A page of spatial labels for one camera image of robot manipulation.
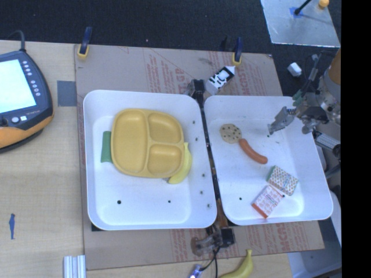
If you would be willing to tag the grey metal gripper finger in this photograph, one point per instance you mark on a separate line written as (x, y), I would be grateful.
(280, 121)
(309, 127)

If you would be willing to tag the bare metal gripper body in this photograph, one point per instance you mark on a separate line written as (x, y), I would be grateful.
(314, 109)

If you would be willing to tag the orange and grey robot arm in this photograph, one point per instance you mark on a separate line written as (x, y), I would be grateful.
(335, 71)

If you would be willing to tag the orange sausage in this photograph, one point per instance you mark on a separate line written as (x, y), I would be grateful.
(252, 153)

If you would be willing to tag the beige chocolate chip biscuit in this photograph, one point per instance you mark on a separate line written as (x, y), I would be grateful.
(230, 133)

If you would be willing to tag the white packet with green edge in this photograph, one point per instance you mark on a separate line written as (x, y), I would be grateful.
(282, 180)

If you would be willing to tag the white plastic tray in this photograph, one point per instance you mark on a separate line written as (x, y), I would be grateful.
(145, 207)
(246, 184)

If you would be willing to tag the black and white milk carton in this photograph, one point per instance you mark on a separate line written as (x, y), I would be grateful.
(220, 79)

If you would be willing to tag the thin black and white rod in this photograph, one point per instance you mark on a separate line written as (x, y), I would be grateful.
(209, 152)

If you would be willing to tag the white packet with orange edge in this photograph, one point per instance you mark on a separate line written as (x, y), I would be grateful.
(267, 201)

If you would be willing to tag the yellow banana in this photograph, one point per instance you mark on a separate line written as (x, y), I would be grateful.
(243, 268)
(185, 166)

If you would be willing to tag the yellow divided plate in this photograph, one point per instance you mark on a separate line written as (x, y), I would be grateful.
(130, 140)

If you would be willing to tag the brown cardboard board red print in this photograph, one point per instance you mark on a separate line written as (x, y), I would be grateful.
(121, 68)

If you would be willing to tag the green flat toy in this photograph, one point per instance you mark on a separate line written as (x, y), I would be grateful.
(105, 148)

